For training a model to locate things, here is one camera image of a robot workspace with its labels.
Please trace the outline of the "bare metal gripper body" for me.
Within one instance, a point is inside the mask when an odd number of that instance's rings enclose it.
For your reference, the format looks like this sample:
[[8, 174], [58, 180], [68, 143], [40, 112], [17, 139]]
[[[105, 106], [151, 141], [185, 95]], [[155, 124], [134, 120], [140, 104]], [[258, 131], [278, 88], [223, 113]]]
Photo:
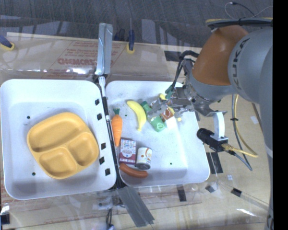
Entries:
[[198, 112], [203, 116], [208, 116], [213, 110], [210, 104], [213, 101], [201, 97], [192, 87], [182, 86], [168, 89], [168, 106], [177, 113]]

